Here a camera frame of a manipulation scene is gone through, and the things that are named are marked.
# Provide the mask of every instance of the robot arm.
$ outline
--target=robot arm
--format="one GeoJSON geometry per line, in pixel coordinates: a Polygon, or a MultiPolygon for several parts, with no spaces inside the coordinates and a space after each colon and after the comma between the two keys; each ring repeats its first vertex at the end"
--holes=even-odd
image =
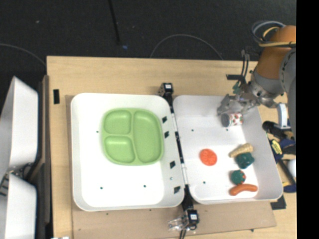
{"type": "Polygon", "coordinates": [[[296,139],[296,27],[277,21],[259,21],[252,26],[252,34],[264,50],[251,80],[246,83],[245,79],[242,79],[240,86],[234,88],[236,95],[226,95],[217,113],[220,115],[230,109],[234,101],[241,104],[243,114],[258,105],[277,108],[280,111],[282,106],[274,99],[286,92],[289,120],[296,139]],[[265,26],[271,27],[258,37],[257,31],[265,26]],[[267,41],[267,35],[273,31],[275,33],[267,41]]]}

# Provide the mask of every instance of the white container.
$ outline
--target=white container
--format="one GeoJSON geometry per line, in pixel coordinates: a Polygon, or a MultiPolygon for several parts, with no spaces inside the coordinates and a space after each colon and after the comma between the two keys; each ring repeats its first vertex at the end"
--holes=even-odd
{"type": "MultiPolygon", "coordinates": [[[[201,204],[278,199],[283,186],[257,107],[244,115],[242,125],[223,127],[217,115],[222,99],[219,96],[178,96],[173,102],[192,197],[201,204]],[[258,186],[258,191],[231,196],[229,190],[234,184],[230,172],[238,170],[239,166],[228,154],[247,142],[254,147],[255,162],[242,170],[246,175],[245,183],[258,186]],[[205,148],[216,153],[215,165],[206,166],[200,161],[199,153],[205,148]]],[[[235,104],[231,112],[240,110],[240,105],[235,104]]]]}
{"type": "Polygon", "coordinates": [[[13,174],[7,186],[7,195],[0,195],[0,239],[34,239],[35,187],[13,174]]]}
{"type": "Polygon", "coordinates": [[[71,102],[73,199],[85,211],[173,207],[184,197],[184,180],[170,108],[159,96],[90,94],[71,102]],[[164,154],[151,165],[127,166],[108,160],[100,131],[103,115],[116,108],[153,112],[162,124],[164,154]]]}
{"type": "Polygon", "coordinates": [[[283,187],[258,109],[251,109],[242,125],[225,128],[217,116],[222,98],[179,96],[173,102],[175,116],[172,116],[168,103],[159,96],[76,95],[70,110],[72,191],[77,206],[85,211],[174,207],[184,198],[185,184],[189,185],[193,199],[201,204],[279,198],[283,187]],[[169,137],[164,137],[161,160],[150,165],[128,166],[105,157],[100,136],[102,117],[117,108],[146,109],[160,120],[166,117],[161,125],[169,137]],[[175,139],[177,129],[184,173],[175,139]],[[228,153],[246,142],[254,146],[255,158],[245,169],[246,183],[259,189],[230,196],[229,190],[234,186],[229,179],[230,171],[239,168],[228,153]],[[215,165],[201,163],[199,152],[204,148],[211,148],[217,154],[215,165]]]}
{"type": "Polygon", "coordinates": [[[38,93],[13,77],[0,116],[0,178],[33,163],[38,145],[38,93]]]}

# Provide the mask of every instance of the small toy food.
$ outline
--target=small toy food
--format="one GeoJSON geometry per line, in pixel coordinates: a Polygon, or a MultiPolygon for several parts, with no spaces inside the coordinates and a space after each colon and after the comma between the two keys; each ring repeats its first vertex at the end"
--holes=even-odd
{"type": "Polygon", "coordinates": [[[245,169],[250,166],[255,161],[255,159],[250,152],[247,152],[236,156],[235,161],[241,169],[245,169]]]}
{"type": "Polygon", "coordinates": [[[203,149],[199,154],[199,158],[201,162],[208,166],[212,166],[217,162],[217,155],[211,149],[203,149]]]}
{"type": "Polygon", "coordinates": [[[234,184],[240,185],[245,182],[246,175],[242,170],[236,170],[231,173],[230,179],[234,184]]]}
{"type": "Polygon", "coordinates": [[[237,194],[243,191],[256,192],[257,190],[258,190],[258,187],[256,185],[244,183],[231,188],[229,191],[229,194],[231,196],[236,196],[237,194]]]}
{"type": "Polygon", "coordinates": [[[250,143],[245,143],[236,149],[234,149],[232,152],[229,153],[230,157],[236,157],[239,154],[246,153],[246,152],[252,152],[253,146],[250,143]]]}

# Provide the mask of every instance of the orange toy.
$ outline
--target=orange toy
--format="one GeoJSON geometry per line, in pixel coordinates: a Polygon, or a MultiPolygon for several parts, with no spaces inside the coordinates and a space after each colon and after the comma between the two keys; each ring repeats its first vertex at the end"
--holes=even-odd
{"type": "Polygon", "coordinates": [[[205,165],[208,165],[208,166],[212,166],[216,164],[217,162],[217,155],[211,149],[203,149],[200,152],[199,157],[201,162],[203,162],[205,165]]]}
{"type": "Polygon", "coordinates": [[[233,187],[229,193],[231,196],[236,196],[237,194],[239,194],[242,191],[251,191],[251,192],[256,192],[258,190],[258,187],[256,185],[253,184],[239,184],[235,187],[233,187]]]}

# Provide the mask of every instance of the green toy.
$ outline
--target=green toy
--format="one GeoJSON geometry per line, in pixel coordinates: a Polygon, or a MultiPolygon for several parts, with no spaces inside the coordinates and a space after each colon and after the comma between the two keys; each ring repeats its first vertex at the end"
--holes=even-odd
{"type": "Polygon", "coordinates": [[[246,175],[242,170],[236,170],[231,173],[230,179],[234,184],[240,185],[245,182],[246,175]]]}
{"type": "Polygon", "coordinates": [[[250,166],[255,159],[250,152],[246,152],[236,156],[235,161],[241,169],[245,169],[250,166]]]}
{"type": "Polygon", "coordinates": [[[120,165],[149,165],[161,159],[163,133],[158,117],[147,110],[114,109],[103,116],[102,145],[106,157],[120,165]]]}

